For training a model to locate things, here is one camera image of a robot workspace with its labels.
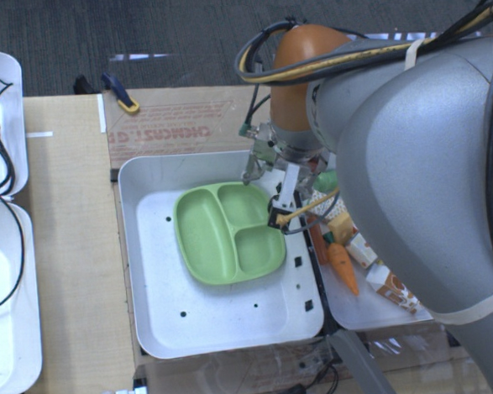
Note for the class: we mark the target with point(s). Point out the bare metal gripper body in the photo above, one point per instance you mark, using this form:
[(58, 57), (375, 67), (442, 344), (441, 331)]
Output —
[(271, 149)]

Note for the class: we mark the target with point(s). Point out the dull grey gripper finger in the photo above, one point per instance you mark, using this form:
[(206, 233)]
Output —
[(252, 171)]

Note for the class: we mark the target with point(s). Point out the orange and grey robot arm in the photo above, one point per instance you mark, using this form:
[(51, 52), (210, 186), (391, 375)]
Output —
[(413, 172)]

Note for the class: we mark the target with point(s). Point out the green round toy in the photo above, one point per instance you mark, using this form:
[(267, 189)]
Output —
[(326, 182)]

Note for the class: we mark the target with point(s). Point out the green divided plate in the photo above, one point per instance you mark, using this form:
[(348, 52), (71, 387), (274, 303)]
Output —
[(209, 236)]

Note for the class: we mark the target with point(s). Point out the white dotted packet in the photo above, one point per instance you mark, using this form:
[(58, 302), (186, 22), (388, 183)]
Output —
[(327, 206)]

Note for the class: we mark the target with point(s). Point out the brown cardboard board, red print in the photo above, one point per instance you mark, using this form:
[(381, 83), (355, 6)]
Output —
[(174, 125)]

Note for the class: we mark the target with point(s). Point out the orange-red sausage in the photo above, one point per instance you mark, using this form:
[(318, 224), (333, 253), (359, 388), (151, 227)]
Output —
[(319, 246)]

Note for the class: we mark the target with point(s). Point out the yellow block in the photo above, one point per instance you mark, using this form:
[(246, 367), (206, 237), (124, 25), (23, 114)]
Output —
[(340, 228)]

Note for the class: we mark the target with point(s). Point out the orange carrot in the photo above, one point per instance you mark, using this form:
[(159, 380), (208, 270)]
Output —
[(344, 265)]

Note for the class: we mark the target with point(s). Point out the small white and orange carton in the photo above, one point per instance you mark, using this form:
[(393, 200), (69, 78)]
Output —
[(361, 250)]

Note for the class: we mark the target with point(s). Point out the white plastic tray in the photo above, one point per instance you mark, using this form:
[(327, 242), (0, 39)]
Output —
[(355, 310), (221, 320)]

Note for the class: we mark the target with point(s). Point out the brown and white carton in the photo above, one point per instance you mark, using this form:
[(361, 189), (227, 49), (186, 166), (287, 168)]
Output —
[(394, 289)]

